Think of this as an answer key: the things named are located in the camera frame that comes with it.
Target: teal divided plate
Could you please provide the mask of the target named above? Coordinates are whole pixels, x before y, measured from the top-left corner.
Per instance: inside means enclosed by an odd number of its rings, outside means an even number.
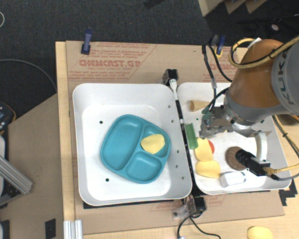
[[[156,154],[141,147],[141,140],[161,134],[165,145]],[[115,120],[101,147],[103,164],[114,173],[138,183],[150,183],[163,171],[170,152],[170,139],[158,126],[134,116],[123,115]]]

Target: yellow object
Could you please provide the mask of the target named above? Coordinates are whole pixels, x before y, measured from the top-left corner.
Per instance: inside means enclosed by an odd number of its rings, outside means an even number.
[[[141,140],[142,148],[150,154],[158,153],[164,145],[165,139],[161,134],[152,134]]]
[[[208,162],[198,161],[196,163],[196,172],[210,178],[220,177],[220,165],[217,161],[212,160]]]
[[[221,49],[219,55],[217,54],[217,47],[215,47],[214,52],[215,52],[215,55],[216,55],[216,57],[217,57],[218,59],[221,58],[221,56],[223,55],[223,49]]]
[[[251,227],[247,230],[248,239],[273,239],[273,234],[265,227]]]
[[[198,147],[194,150],[198,160],[207,162],[213,160],[213,152],[207,139],[197,138]]]
[[[208,105],[209,105],[209,102],[206,102],[206,101],[192,100],[192,101],[190,101],[190,110],[192,112],[195,112],[195,111],[205,108]]]

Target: blue clamp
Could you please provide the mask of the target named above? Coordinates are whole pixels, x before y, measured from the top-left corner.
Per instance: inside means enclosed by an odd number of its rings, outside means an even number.
[[[216,49],[216,54],[217,55],[221,54],[221,52],[223,50],[223,47],[224,47],[224,44],[225,44],[225,35],[222,34],[219,38],[219,42],[218,42],[217,49]]]
[[[84,43],[82,44],[82,49],[81,49],[81,53],[85,54],[85,55],[89,55],[90,54],[90,41],[92,38],[92,29],[87,28],[85,30],[85,35],[84,35]]]

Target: white tray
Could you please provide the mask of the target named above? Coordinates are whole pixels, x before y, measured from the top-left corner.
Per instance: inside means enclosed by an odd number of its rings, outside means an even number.
[[[218,83],[217,92],[229,87],[230,84]],[[181,105],[184,123],[193,123],[196,137],[199,137],[200,124],[202,119],[202,109],[192,112],[190,110],[190,101],[206,101],[210,102],[213,99],[213,90],[210,83],[183,83],[178,89],[178,98]],[[217,99],[216,106],[222,105],[224,96]],[[271,162],[272,168],[286,167],[287,161],[285,154],[281,147],[275,126],[271,117],[265,119],[263,123],[258,123],[253,126],[254,130],[271,131],[267,136],[268,141],[268,154],[267,160]],[[225,152],[231,146],[238,146],[242,149],[256,154],[256,140],[253,137],[246,138],[236,132],[218,133],[215,137],[209,139],[215,146],[214,160],[216,160],[221,167],[221,173],[235,171],[230,168],[225,160]],[[246,181],[241,184],[231,185],[226,188],[221,186],[219,179],[208,178],[201,176],[195,171],[195,164],[198,159],[195,156],[194,150],[190,150],[190,158],[194,170],[194,178],[198,188],[208,195],[225,194],[225,193],[238,193],[238,192],[251,192],[251,191],[264,191],[273,189],[283,189],[290,185],[291,180],[275,181],[267,176],[257,177],[251,172],[244,170]],[[282,172],[279,174],[281,177],[289,177],[290,172]]]
[[[81,84],[73,92],[81,198],[102,206],[186,197],[191,176],[174,95],[162,84]],[[171,152],[160,176],[148,184],[125,179],[101,161],[103,139],[122,115],[139,116],[164,130]]]

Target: yellow plastic lemon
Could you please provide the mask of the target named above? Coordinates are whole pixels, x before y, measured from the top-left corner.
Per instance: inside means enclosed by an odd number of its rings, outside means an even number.
[[[247,230],[248,239],[273,239],[273,234],[265,227],[251,227]]]
[[[165,139],[161,134],[152,134],[141,140],[142,148],[150,154],[158,153],[164,145]]]
[[[209,178],[219,178],[220,177],[220,165],[217,161],[198,161],[196,163],[196,172],[199,175],[206,176]]]
[[[194,150],[198,160],[207,162],[213,160],[213,151],[207,139],[197,138],[198,147]]]

